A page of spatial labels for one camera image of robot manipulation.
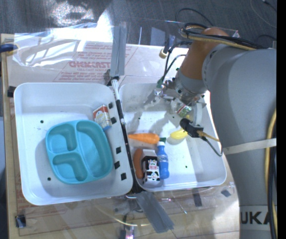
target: black cable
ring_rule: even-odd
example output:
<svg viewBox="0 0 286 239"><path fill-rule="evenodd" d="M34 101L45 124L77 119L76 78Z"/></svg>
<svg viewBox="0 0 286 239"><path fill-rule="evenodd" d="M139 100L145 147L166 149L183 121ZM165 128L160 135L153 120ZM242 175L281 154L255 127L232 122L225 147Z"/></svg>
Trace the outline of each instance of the black cable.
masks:
<svg viewBox="0 0 286 239"><path fill-rule="evenodd" d="M178 21L178 15L179 15L179 13L180 13L181 11L183 11L183 10L191 10L191 11L193 11L193 12L196 12L196 13L198 13L199 15L203 16L203 18L206 19L206 20L211 24L211 26L214 25L205 15L203 15L203 14L200 13L199 11L197 11L197 10L195 10L195 9L192 9L192 8L182 8L182 9L180 9L180 10L176 13L176 15L175 15L175 21Z"/></svg>
<svg viewBox="0 0 286 239"><path fill-rule="evenodd" d="M171 69L171 67L172 67L172 65L174 64L174 62L175 62L179 57L183 57L183 56L186 56L186 54L177 55L177 56L173 59L173 61L171 62L171 64L169 65L169 67L168 67L167 70L166 70L166 74L169 72L169 70Z"/></svg>
<svg viewBox="0 0 286 239"><path fill-rule="evenodd" d="M170 54L172 53L173 49L178 47L178 46L182 46L182 45L191 45L192 42L189 42L189 41L182 41L182 42L177 42L175 43L172 47L170 47L170 49L168 50L168 55L167 55L167 58L166 58L166 63L165 63L165 69L164 69L164 74L162 76L162 81L165 79L167 73L168 73L168 68L167 68L167 65L168 65L168 61L169 61L169 56Z"/></svg>
<svg viewBox="0 0 286 239"><path fill-rule="evenodd" d="M260 0L260 1L262 1L263 3L267 4L268 6L270 6L277 13L276 8L273 7L268 1L266 1L266 0Z"/></svg>
<svg viewBox="0 0 286 239"><path fill-rule="evenodd" d="M205 142L207 142L207 143L209 144L209 146L211 146L211 148L212 148L213 151L216 153L216 155L218 155L219 157L221 157L221 156L223 155L223 153L218 153L218 152L217 152L217 150L214 148L214 146L209 142L209 140L208 140L206 137L202 136L201 138L202 138L202 140L204 140Z"/></svg>
<svg viewBox="0 0 286 239"><path fill-rule="evenodd" d="M187 23L181 30L187 35L187 38L189 35L196 35L196 36L204 36L204 37L213 37L213 38L216 38L216 39L219 39L219 40L227 40L227 41L232 41L236 44L239 44L239 45L243 45L243 46L246 46L246 47L250 47L250 48L254 48L254 49L265 49L265 47L259 45L259 44L256 44L256 43L253 43L253 42L250 42L248 40L244 40L244 39L241 39L241 38L238 38L238 37L231 37L231 36L223 36L223 35L210 35L210 34L201 34L201 33L196 33L194 31L191 31L189 29L186 29L187 27L189 26L193 26L193 23Z"/></svg>
<svg viewBox="0 0 286 239"><path fill-rule="evenodd" d="M277 125L275 122L273 133L272 133L272 138L276 138L276 137L277 137ZM277 193L277 165L276 165L277 147L276 146L271 147L270 152L271 152L271 166L273 170L274 183L275 183L275 188L276 188L276 193Z"/></svg>
<svg viewBox="0 0 286 239"><path fill-rule="evenodd" d="M257 42L257 41L258 41L258 39L259 39L259 38L261 38L261 37L268 37L268 38L270 38L270 39L272 39L272 40L274 40L274 41L277 41L277 39L276 39L276 38L274 38L274 37L273 37L273 36L271 36L271 35L268 35L268 34L261 34L260 36L258 36L258 37L256 38L255 42Z"/></svg>
<svg viewBox="0 0 286 239"><path fill-rule="evenodd" d="M130 226L127 225L127 218L128 215L130 214L130 212L132 211L136 211L138 213L143 213L144 211L138 206L136 208L131 209L130 211L128 211L126 214L124 214L122 222L123 222L123 230L121 230L121 236L119 237L119 239L126 239L126 230L130 230Z"/></svg>
<svg viewBox="0 0 286 239"><path fill-rule="evenodd" d="M272 239L277 239L275 231L275 220L273 216L273 168L271 166L272 159L270 158L269 164L269 174L268 174L268 215L269 215L269 225L271 230Z"/></svg>
<svg viewBox="0 0 286 239"><path fill-rule="evenodd" d="M273 127L272 138L276 137L276 121ZM275 182L275 186L277 185L277 175L276 167L275 167L275 158L276 158L276 147L269 148L270 159L269 159L269 174L268 174L268 191L267 191L267 203L268 203L268 214L269 214L269 224L271 230L272 239L276 239L276 227L274 220L274 211L273 211L273 185Z"/></svg>

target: yellow object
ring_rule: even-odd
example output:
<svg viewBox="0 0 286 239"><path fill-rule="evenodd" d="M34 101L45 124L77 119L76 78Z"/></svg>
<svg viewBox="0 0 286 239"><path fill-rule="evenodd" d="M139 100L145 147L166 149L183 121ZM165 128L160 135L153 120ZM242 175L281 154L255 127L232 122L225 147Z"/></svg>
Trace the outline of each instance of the yellow object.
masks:
<svg viewBox="0 0 286 239"><path fill-rule="evenodd" d="M213 139L213 140L215 140L215 141L219 141L219 139L217 139L217 138L215 138L215 137L212 137L212 136L210 136L209 134L207 134L207 133L205 133L205 132L203 132L203 131L198 130L198 131L196 131L196 132L199 134L199 136L204 136L204 137L211 138L211 139Z"/></svg>
<svg viewBox="0 0 286 239"><path fill-rule="evenodd" d="M172 137L173 139L177 139L177 140L183 139L186 136L187 136L187 132L182 128L170 134L170 137Z"/></svg>

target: bottle cap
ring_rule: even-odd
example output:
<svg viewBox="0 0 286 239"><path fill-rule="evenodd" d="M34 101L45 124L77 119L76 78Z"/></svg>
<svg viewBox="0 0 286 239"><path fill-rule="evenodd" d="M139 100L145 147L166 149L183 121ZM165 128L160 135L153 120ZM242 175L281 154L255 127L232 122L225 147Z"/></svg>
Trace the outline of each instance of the bottle cap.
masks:
<svg viewBox="0 0 286 239"><path fill-rule="evenodd" d="M159 141L159 142L157 143L157 145L158 145L158 146L165 146L165 142Z"/></svg>

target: orange carrot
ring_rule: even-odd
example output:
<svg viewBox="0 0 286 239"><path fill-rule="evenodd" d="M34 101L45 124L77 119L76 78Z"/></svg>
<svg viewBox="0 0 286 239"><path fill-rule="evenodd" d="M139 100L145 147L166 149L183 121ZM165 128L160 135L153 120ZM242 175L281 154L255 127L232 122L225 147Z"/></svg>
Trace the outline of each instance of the orange carrot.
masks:
<svg viewBox="0 0 286 239"><path fill-rule="evenodd" d="M140 164L142 153L143 153L142 149L136 149L133 155L133 164L135 168L135 174L137 175L138 179L142 179L144 176L142 168L141 168L141 164Z"/></svg>
<svg viewBox="0 0 286 239"><path fill-rule="evenodd" d="M129 134L128 137L149 144L157 144L159 142L159 136L156 133L134 133Z"/></svg>

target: toy carrot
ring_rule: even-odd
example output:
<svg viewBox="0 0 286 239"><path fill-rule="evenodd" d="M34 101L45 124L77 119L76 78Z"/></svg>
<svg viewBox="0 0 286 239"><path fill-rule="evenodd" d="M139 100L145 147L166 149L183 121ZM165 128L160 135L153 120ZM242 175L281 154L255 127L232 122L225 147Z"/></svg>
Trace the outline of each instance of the toy carrot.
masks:
<svg viewBox="0 0 286 239"><path fill-rule="evenodd" d="M159 142L159 136L156 133L134 133L129 134L128 137L149 144L157 144Z"/></svg>

